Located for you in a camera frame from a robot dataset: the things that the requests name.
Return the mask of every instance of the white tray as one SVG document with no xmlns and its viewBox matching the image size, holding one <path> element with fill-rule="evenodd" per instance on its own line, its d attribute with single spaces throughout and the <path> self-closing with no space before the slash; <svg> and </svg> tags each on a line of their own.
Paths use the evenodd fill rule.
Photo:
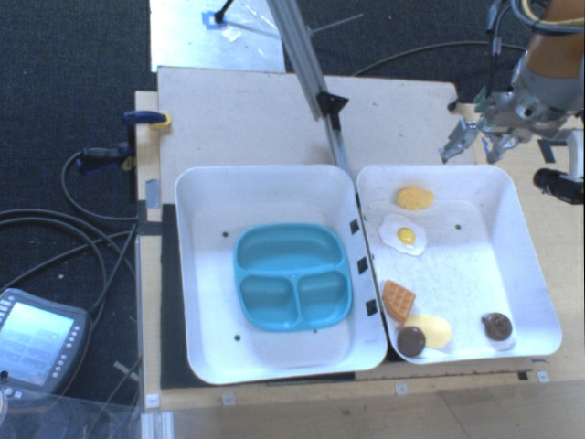
<svg viewBox="0 0 585 439">
<path fill-rule="evenodd" d="M 413 314 L 446 319 L 452 339 L 425 348 L 418 364 L 548 355 L 560 346 L 561 330 L 528 234 L 512 180 L 494 166 L 368 166 L 357 186 L 374 270 L 381 293 L 393 280 L 416 294 Z M 407 211 L 396 205 L 404 187 L 428 189 L 434 203 Z M 378 227 L 388 213 L 422 226 L 427 247 L 413 257 L 388 247 Z M 508 342 L 490 341 L 482 315 L 501 312 L 513 324 Z M 387 316 L 398 352 L 401 324 Z"/>
<path fill-rule="evenodd" d="M 187 170 L 177 181 L 175 203 L 187 355 L 205 382 L 227 384 L 375 368 L 388 342 L 376 304 L 349 176 L 333 166 L 218 166 Z M 244 316 L 235 287 L 233 250 L 251 226 L 275 222 L 321 224 L 343 243 L 352 276 L 348 316 L 328 327 L 268 332 Z"/>
</svg>

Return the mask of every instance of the screen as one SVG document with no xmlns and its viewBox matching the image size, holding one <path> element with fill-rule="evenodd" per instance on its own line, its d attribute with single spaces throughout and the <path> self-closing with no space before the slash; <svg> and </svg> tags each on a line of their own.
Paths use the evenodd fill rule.
<svg viewBox="0 0 585 439">
<path fill-rule="evenodd" d="M 0 329 L 0 367 L 11 378 L 42 386 L 73 319 L 15 303 Z"/>
</svg>

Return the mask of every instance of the black cable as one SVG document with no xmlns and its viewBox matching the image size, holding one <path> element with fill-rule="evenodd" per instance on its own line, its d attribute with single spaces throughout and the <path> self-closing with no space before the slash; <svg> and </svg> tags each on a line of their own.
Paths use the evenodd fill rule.
<svg viewBox="0 0 585 439">
<path fill-rule="evenodd" d="M 117 239 L 117 238 L 120 238 L 122 236 L 127 236 L 129 233 L 130 232 L 128 230 L 125 230 L 122 232 L 116 232 L 115 234 L 110 234 L 108 237 L 110 239 Z M 103 239 L 93 240 L 94 244 L 100 244 L 102 242 L 104 242 Z M 70 249 L 69 251 L 60 253 L 59 255 L 56 255 L 55 257 L 52 257 L 52 258 L 50 258 L 50 259 L 48 259 L 48 260 L 46 260 L 38 265 L 35 265 L 34 267 L 28 269 L 26 272 L 19 274 L 14 280 L 11 280 L 7 285 L 9 285 L 9 287 L 16 286 L 17 284 L 26 280 L 26 278 L 33 275 L 34 273 L 40 272 L 41 270 L 44 270 L 45 268 L 49 267 L 50 265 L 53 265 L 54 263 L 65 260 L 68 257 L 75 255 L 76 253 L 86 251 L 87 249 L 89 249 L 89 247 L 90 246 L 88 244 L 83 244 L 83 245 L 80 245 L 79 247 L 75 247 L 74 249 Z M 130 265 L 128 270 L 131 272 L 133 278 L 135 278 L 134 268 Z"/>
<path fill-rule="evenodd" d="M 497 15 L 495 17 L 494 31 L 489 31 L 490 35 L 489 44 L 492 47 L 492 52 L 490 57 L 490 67 L 487 77 L 487 83 L 485 84 L 485 97 L 492 94 L 492 90 L 494 87 L 494 78 L 495 73 L 497 72 L 497 61 L 500 57 L 502 42 L 502 39 L 500 38 L 500 25 L 502 24 L 502 19 L 504 19 L 505 14 L 510 10 L 510 8 L 511 5 L 506 4 L 498 9 Z"/>
<path fill-rule="evenodd" d="M 22 217 L 23 215 L 25 215 L 24 218 L 10 218 L 13 216 Z M 86 244 L 94 250 L 94 253 L 98 257 L 98 260 L 102 265 L 103 289 L 102 289 L 102 292 L 98 298 L 99 302 L 94 303 L 94 305 L 90 309 L 90 313 L 91 313 L 92 319 L 93 319 L 92 320 L 93 325 L 97 326 L 101 320 L 101 315 L 102 315 L 103 310 L 105 308 L 105 301 L 104 301 L 105 295 L 107 294 L 108 290 L 110 289 L 110 287 L 112 285 L 113 279 L 118 272 L 120 264 L 122 262 L 125 262 L 126 266 L 130 269 L 133 277 L 135 277 L 135 272 L 133 270 L 133 267 L 130 264 L 130 262 L 128 261 L 128 259 L 125 258 L 125 253 L 127 252 L 128 248 L 130 246 L 130 243 L 132 241 L 132 238 L 135 235 L 137 224 L 134 224 L 132 230 L 129 231 L 129 237 L 128 237 L 126 243 L 124 244 L 124 249 L 121 250 L 118 247 L 118 245 L 108 235 L 106 235 L 103 231 L 99 230 L 95 226 L 89 224 L 87 221 L 72 217 L 72 216 L 67 215 L 65 213 L 60 213 L 58 211 L 51 211 L 51 210 L 45 210 L 45 209 L 13 209 L 13 210 L 0 212 L 0 226 L 2 226 L 3 224 L 6 224 L 6 223 L 11 223 L 14 220 L 28 220 L 28 221 L 31 221 L 31 222 L 34 221 L 37 223 L 45 222 L 46 224 L 54 221 L 55 223 L 61 223 L 63 228 L 74 230 L 73 232 L 77 232 L 78 235 L 83 235 L 86 237 L 86 239 L 84 239 L 86 241 Z M 114 265 L 112 273 L 110 274 L 109 277 L 107 274 L 107 270 L 105 270 L 105 263 L 103 262 L 103 257 L 101 255 L 99 249 L 95 245 L 95 243 L 91 240 L 91 238 L 89 236 L 87 236 L 86 233 L 84 233 L 80 229 L 76 228 L 75 226 L 68 224 L 64 220 L 68 220 L 72 223 L 75 223 L 79 227 L 91 230 L 92 232 L 96 233 L 104 241 L 107 241 L 110 244 L 110 248 L 114 252 L 118 253 L 118 260 L 116 261 L 116 264 Z M 14 279 L 10 283 L 6 284 L 3 288 L 0 288 L 0 292 L 4 291 L 6 288 L 11 287 L 14 284 L 19 283 L 22 279 L 24 279 L 25 276 L 28 276 L 29 274 L 39 270 L 40 268 L 44 268 L 46 266 L 45 264 L 48 264 L 48 262 L 53 263 L 57 260 L 60 260 L 62 258 L 62 256 L 63 256 L 63 254 L 60 254 L 60 255 L 50 259 L 49 261 L 41 263 L 37 267 L 30 269 L 29 271 L 27 271 L 25 273 L 24 276 L 23 275 L 18 276 L 16 279 Z"/>
<path fill-rule="evenodd" d="M 103 256 L 101 255 L 100 250 L 93 243 L 91 238 L 82 230 L 79 230 L 79 229 L 75 228 L 74 226 L 71 226 L 70 224 L 68 224 L 64 221 L 59 221 L 57 219 L 51 219 L 51 218 L 41 218 L 41 217 L 24 217 L 24 218 L 5 219 L 5 220 L 0 221 L 0 228 L 2 228 L 4 226 L 15 225 L 15 224 L 30 224 L 30 223 L 55 226 L 55 227 L 61 228 L 63 230 L 68 230 L 69 232 L 76 234 L 78 237 L 82 238 L 90 246 L 91 250 L 95 254 L 96 259 L 98 260 L 98 263 L 100 265 L 103 284 L 104 284 L 104 286 L 106 285 L 107 280 L 108 280 L 108 273 L 106 271 L 106 264 L 105 264 L 105 261 L 103 260 Z M 2 293 L 4 290 L 8 289 L 9 287 L 10 287 L 10 284 L 5 284 L 2 288 L 0 288 L 0 293 Z"/>
<path fill-rule="evenodd" d="M 67 187 L 67 173 L 69 171 L 69 168 L 71 167 L 71 165 L 80 157 L 81 152 L 76 153 L 75 155 L 73 155 L 72 157 L 70 157 L 66 162 L 65 165 L 63 165 L 62 169 L 61 169 L 61 189 L 63 190 L 63 193 L 65 194 L 65 198 L 67 199 L 67 201 L 69 202 L 69 204 L 76 209 L 77 211 L 79 211 L 80 213 L 86 215 L 87 217 L 93 218 L 95 220 L 106 220 L 106 221 L 136 221 L 138 220 L 137 216 L 132 216 L 132 217 L 116 217 L 116 216 L 105 216 L 105 215 L 100 215 L 98 213 L 94 213 L 93 211 L 89 211 L 86 208 L 83 208 L 76 200 L 75 198 L 73 198 L 71 196 L 71 194 L 69 193 L 69 189 Z"/>
<path fill-rule="evenodd" d="M 91 434 L 93 433 L 93 431 L 95 430 L 96 426 L 98 425 L 98 422 L 99 422 L 101 416 L 106 412 L 106 409 L 108 408 L 108 406 L 112 402 L 113 398 L 116 396 L 116 393 L 118 393 L 118 391 L 122 388 L 122 385 L 128 379 L 130 379 L 130 376 L 132 376 L 133 373 L 138 369 L 138 367 L 140 366 L 140 363 L 141 362 L 142 362 L 142 358 L 138 358 L 134 362 L 134 364 L 132 364 L 132 366 L 128 369 L 128 372 L 126 372 L 123 375 L 123 377 L 120 379 L 120 381 L 113 388 L 113 391 L 112 391 L 112 393 L 110 393 L 110 396 L 108 397 L 108 399 L 101 405 L 100 411 L 98 412 L 97 416 L 95 417 L 95 420 L 93 422 L 93 425 L 88 430 L 87 437 L 92 437 Z"/>
<path fill-rule="evenodd" d="M 516 18 L 525 26 L 529 27 L 532 32 L 538 32 L 547 36 L 568 36 L 585 32 L 585 27 L 552 26 L 540 23 L 539 21 L 532 21 L 524 15 L 521 0 L 510 0 L 510 2 Z"/>
<path fill-rule="evenodd" d="M 47 216 L 47 217 L 55 218 L 57 220 L 68 221 L 70 223 L 76 224 L 77 226 L 80 226 L 81 228 L 90 230 L 91 232 L 100 236 L 103 240 L 107 241 L 108 244 L 110 244 L 109 248 L 113 252 L 116 252 L 118 254 L 121 252 L 120 247 L 118 247 L 118 245 L 112 239 L 110 239 L 105 232 L 103 232 L 99 228 L 96 228 L 95 226 L 93 226 L 89 222 L 84 221 L 83 219 L 76 218 L 76 217 L 68 215 L 66 213 L 61 213 L 59 211 L 52 211 L 49 209 L 10 209 L 7 211 L 0 211 L 0 220 L 3 220 L 5 218 L 8 218 L 8 217 L 11 217 L 14 215 L 16 215 L 16 216 L 21 216 L 21 215 Z M 127 260 L 126 260 L 126 266 L 133 273 L 133 266 Z"/>
<path fill-rule="evenodd" d="M 459 46 L 486 46 L 488 44 L 489 44 L 489 42 L 485 41 L 485 40 L 460 40 L 460 41 L 454 41 L 454 42 L 442 42 L 439 44 L 431 44 L 429 46 L 424 46 L 421 48 L 414 48 L 411 50 L 407 50 L 405 52 L 400 52 L 399 54 L 395 54 L 395 55 L 392 55 L 390 57 L 386 57 L 385 59 L 379 60 L 375 63 L 372 63 L 371 65 L 364 67 L 361 70 L 356 71 L 351 76 L 356 77 L 359 75 L 363 75 L 367 71 L 370 71 L 376 67 L 379 67 L 380 65 L 384 65 L 388 62 L 394 61 L 396 59 L 400 59 L 402 57 L 407 57 L 409 55 L 425 52 L 427 50 L 434 50 L 437 48 L 452 48 L 452 47 L 459 47 Z M 512 46 L 510 44 L 502 44 L 502 47 L 503 48 L 510 48 L 513 50 L 521 50 L 523 52 L 526 50 L 526 48 L 519 47 L 519 46 Z"/>
<path fill-rule="evenodd" d="M 116 261 L 116 264 L 114 264 L 112 272 L 110 273 L 110 278 L 108 279 L 106 285 L 104 285 L 103 289 L 101 290 L 101 294 L 98 296 L 98 299 L 93 303 L 93 306 L 90 309 L 90 314 L 93 314 L 96 311 L 96 309 L 98 309 L 98 307 L 100 308 L 99 313 L 96 315 L 96 317 L 94 319 L 95 325 L 97 325 L 101 319 L 101 314 L 103 312 L 103 308 L 105 307 L 106 295 L 107 295 L 108 291 L 110 291 L 110 287 L 112 286 L 113 279 L 116 276 L 118 269 L 120 268 L 120 264 L 122 263 L 122 261 L 124 259 L 124 255 L 128 251 L 128 248 L 130 247 L 130 244 L 131 244 L 131 242 L 136 234 L 137 228 L 138 228 L 138 224 L 134 224 L 132 226 L 132 229 L 130 230 L 130 234 L 129 234 L 128 238 L 126 239 L 124 246 L 122 247 L 122 251 L 120 252 L 120 256 L 118 257 L 118 260 Z"/>
<path fill-rule="evenodd" d="M 533 3 L 540 5 L 542 8 L 546 8 L 550 0 L 532 0 Z"/>
</svg>

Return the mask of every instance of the blue divided plate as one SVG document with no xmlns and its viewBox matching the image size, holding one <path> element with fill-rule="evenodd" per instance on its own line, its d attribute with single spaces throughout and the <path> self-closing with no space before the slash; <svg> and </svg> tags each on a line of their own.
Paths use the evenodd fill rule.
<svg viewBox="0 0 585 439">
<path fill-rule="evenodd" d="M 241 308 L 264 330 L 329 327 L 351 307 L 346 253 L 325 226 L 279 223 L 250 228 L 236 242 L 234 269 Z"/>
</svg>

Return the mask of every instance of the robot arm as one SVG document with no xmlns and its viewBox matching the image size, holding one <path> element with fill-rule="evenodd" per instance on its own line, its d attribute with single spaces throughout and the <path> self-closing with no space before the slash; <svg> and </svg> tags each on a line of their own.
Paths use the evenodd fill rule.
<svg viewBox="0 0 585 439">
<path fill-rule="evenodd" d="M 570 138 L 573 164 L 563 178 L 576 184 L 577 195 L 580 182 L 582 203 L 582 130 L 570 134 L 560 128 L 568 117 L 583 109 L 583 1 L 550 0 L 545 19 L 540 20 L 528 0 L 509 0 L 516 16 L 533 29 L 532 38 L 516 66 L 510 91 L 480 94 L 476 106 L 476 111 L 482 112 L 480 119 L 457 125 L 447 145 L 440 149 L 443 162 L 469 147 L 480 132 L 491 142 L 491 149 L 486 148 L 490 164 L 499 161 L 506 150 L 528 142 L 533 134 L 554 142 Z M 494 20 L 493 13 L 491 9 L 490 21 Z M 537 186 L 550 193 L 536 179 Z"/>
</svg>

